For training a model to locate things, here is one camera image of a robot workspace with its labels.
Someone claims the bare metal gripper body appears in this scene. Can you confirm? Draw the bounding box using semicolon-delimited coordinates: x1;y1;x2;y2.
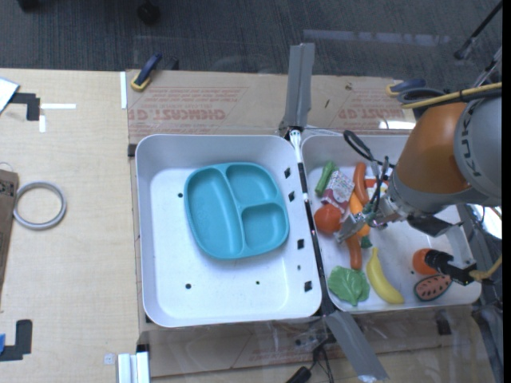
363;195;409;230

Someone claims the orange carrot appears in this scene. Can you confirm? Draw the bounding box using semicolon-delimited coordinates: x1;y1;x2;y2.
348;191;374;250

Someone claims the orange red sausage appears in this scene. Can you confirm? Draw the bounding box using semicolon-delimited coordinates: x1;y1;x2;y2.
345;234;364;271
353;161;370;207

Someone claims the red orange tomato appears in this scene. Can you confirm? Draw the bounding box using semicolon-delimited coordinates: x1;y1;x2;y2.
313;204;344;236

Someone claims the pink and white carton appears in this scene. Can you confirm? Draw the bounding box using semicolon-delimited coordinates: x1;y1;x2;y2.
320;169;356;215

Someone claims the white plastic tray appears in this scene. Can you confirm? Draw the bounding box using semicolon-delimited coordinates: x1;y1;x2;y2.
134;133;323;329
299;133;483;314

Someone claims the thin black and white rod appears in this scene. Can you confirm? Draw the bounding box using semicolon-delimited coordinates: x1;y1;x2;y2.
288;127;339;315

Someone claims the green lettuce leaf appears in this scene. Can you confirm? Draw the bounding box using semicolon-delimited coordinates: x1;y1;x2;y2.
327;265;371;307

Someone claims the green pea pod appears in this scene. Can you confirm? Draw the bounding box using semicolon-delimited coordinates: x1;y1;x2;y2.
315;160;339;197

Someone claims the yellow banana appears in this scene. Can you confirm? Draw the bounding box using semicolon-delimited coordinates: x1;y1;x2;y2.
365;247;406;306

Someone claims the orange ball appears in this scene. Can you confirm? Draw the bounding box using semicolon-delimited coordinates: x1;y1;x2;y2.
412;248;439;276

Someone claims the red watermelon slice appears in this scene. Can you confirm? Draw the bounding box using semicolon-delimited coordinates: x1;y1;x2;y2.
413;274;454;303

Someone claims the blue divided plate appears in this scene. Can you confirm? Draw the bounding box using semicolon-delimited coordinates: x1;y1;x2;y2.
184;161;291;261

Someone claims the brown cardboard board red print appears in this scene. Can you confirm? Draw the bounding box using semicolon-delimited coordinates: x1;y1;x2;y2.
125;69;482;378

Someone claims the grey tape roll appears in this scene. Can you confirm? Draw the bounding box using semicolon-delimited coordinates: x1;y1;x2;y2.
13;180;68;231

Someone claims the brown paper bag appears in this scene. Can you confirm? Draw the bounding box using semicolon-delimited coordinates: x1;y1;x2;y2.
0;168;20;307

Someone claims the black cylinder on white bracket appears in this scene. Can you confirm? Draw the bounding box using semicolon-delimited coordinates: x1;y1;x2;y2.
406;215;478;287

